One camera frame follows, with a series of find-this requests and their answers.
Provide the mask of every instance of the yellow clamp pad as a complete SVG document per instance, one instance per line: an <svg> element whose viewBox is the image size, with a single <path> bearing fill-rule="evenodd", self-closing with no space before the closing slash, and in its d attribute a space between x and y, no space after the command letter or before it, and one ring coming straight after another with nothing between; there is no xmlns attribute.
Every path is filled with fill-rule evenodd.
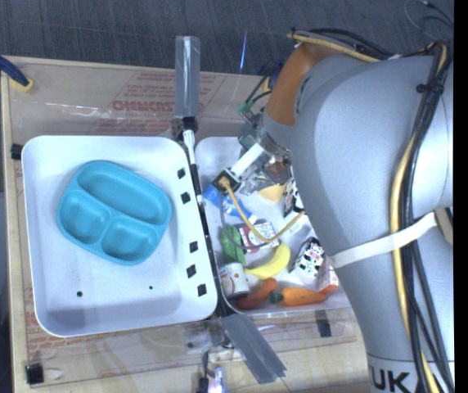
<svg viewBox="0 0 468 393"><path fill-rule="evenodd" d="M30 88L32 88L34 81L32 79L29 79L28 77L27 77L27 80L29 81L29 84L27 84L26 86L16 82L14 79L11 79L9 83L12 84L18 90L20 90L21 92L28 92Z"/></svg>

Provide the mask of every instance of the toy carrot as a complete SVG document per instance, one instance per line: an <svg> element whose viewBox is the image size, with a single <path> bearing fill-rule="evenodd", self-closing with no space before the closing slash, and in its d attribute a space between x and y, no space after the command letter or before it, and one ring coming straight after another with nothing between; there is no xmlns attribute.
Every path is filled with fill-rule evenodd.
<svg viewBox="0 0 468 393"><path fill-rule="evenodd" d="M326 295L320 291L313 291L302 287L285 287L279 292L270 295L273 304L282 305L311 305L320 303L326 299Z"/></svg>
<svg viewBox="0 0 468 393"><path fill-rule="evenodd" d="M263 285L257 291L251 292L247 297L238 299L236 306L241 310L253 309L257 305L263 303L276 288L276 279L268 278L263 281Z"/></svg>

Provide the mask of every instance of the yellow cable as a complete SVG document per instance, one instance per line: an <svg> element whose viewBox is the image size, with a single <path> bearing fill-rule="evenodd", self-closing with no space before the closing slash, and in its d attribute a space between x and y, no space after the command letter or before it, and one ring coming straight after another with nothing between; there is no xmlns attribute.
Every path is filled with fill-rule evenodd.
<svg viewBox="0 0 468 393"><path fill-rule="evenodd" d="M320 39L320 38L312 38L309 36L303 36L300 34L291 34L288 33L287 38L292 38L295 41L300 41L304 43L315 43L317 45L323 45L324 47L329 47L332 49L335 49L336 51L340 51L343 54L347 54L348 56L353 56L354 58L357 58L362 61L366 62L374 62L374 61L381 61L379 58L374 58L373 56L366 56L365 54L361 54L359 52L353 51L351 49L348 49L347 47L344 47L343 45L339 45L337 43L333 43L331 41L326 41L325 39Z"/></svg>
<svg viewBox="0 0 468 393"><path fill-rule="evenodd" d="M252 233L254 233L254 235L259 239L261 240L262 242L265 242L265 243L271 243L271 242L274 242L276 239L278 239L279 237L281 237L291 226L292 224L294 224L296 221L299 220L299 218L305 214L305 211L301 211L298 215L296 215L278 234L276 234L275 236L272 236L270 238L267 238L265 236L263 236L262 234L259 233L258 230L255 229L255 227L252 225L252 223L249 221L249 219L247 219L245 213L243 212L243 210L241 209L240 207L240 203L237 201L237 198L236 198L236 194L234 193L234 191L232 190L231 188L231 185L230 183L228 182L228 179L225 178L225 177L222 177L221 179L219 179L219 182L218 182L222 187L224 187L227 192L228 192L228 195L229 197L232 199L232 202L234 204L234 206L236 207L238 213L240 213L240 216L241 216L241 219L243 220L243 222L246 224L246 226L252 231Z"/></svg>
<svg viewBox="0 0 468 393"><path fill-rule="evenodd" d="M414 144L414 137L411 138L408 143L407 149L405 150L401 162L398 166L398 170L394 177L394 182L392 186L392 193L390 196L390 232L396 233L399 230L399 193L401 192L401 185L403 181L403 175L405 169L407 168L408 157ZM394 259L394 277L396 279L396 285L398 288L398 300L399 306L401 308L401 314L403 316L403 322L405 323L405 329L407 330L408 337L410 339L411 335L409 332L408 325L408 312L407 312L407 292L405 289L405 281L403 277L403 267L402 267L402 257L401 250L395 249L393 252ZM432 393L439 393L439 388L434 379L434 375L430 371L429 364L425 358L423 351L421 352L421 358L423 360L423 367L425 369L425 375L429 383L430 391Z"/></svg>

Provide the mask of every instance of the blue plate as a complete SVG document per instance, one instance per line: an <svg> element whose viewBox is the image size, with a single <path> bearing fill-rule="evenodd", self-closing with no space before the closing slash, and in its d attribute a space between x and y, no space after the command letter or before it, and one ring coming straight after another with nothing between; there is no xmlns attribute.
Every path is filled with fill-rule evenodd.
<svg viewBox="0 0 468 393"><path fill-rule="evenodd" d="M169 196L149 180L106 160L86 163L61 197L57 223L75 244L118 264L146 260L172 215Z"/></svg>

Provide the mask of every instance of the white strap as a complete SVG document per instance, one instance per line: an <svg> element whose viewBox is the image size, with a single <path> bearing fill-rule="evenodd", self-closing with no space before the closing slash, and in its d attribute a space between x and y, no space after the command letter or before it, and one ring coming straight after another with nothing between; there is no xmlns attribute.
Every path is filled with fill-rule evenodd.
<svg viewBox="0 0 468 393"><path fill-rule="evenodd" d="M341 251L329 257L329 262L332 268L338 269L348 264L353 264L359 260L371 258L372 256L381 255L403 247L410 242L413 242L418 237L421 237L427 230L436 225L434 212L424 215L411 227L404 228L397 233L382 237L373 242L368 242L360 246L351 247L346 251Z"/></svg>

